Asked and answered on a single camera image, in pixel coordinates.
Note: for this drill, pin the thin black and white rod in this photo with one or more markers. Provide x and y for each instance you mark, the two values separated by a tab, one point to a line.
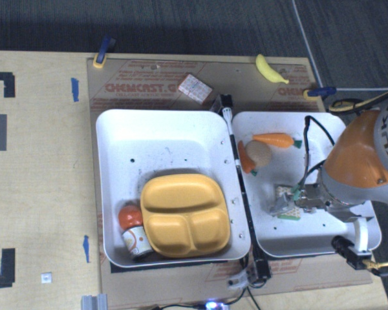
237	163

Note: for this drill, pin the bottle with orange cap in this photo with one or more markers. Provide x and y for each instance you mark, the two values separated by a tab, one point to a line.
134	231

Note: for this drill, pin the white plastic tray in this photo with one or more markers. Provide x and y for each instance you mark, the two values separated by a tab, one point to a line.
287	234
168	134

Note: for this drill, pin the white and orange carton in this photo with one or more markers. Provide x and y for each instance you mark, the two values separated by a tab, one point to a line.
195	88

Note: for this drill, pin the orange carrot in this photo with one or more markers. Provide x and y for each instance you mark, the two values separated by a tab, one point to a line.
245	161
275	139

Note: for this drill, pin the black cylinder on white bracket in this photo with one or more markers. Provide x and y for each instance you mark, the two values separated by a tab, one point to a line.
349	247

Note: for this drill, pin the beige round bread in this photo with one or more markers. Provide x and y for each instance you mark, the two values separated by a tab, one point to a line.
259	153

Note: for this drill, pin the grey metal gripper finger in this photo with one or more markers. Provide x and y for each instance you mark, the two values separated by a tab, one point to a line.
280	205

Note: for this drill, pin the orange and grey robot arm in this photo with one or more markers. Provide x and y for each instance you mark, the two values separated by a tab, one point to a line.
355	153

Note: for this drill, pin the pale packet with green edge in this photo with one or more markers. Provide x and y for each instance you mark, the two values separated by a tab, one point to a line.
292	213

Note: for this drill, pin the yellow banana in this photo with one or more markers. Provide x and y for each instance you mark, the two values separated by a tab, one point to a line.
268	71

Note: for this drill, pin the yellow divided plate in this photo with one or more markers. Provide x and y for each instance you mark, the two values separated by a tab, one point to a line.
184	215

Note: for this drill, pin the brown cardboard board, red print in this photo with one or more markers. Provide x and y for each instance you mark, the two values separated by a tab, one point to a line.
142	86

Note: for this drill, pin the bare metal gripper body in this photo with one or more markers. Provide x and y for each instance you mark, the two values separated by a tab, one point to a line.
313	199

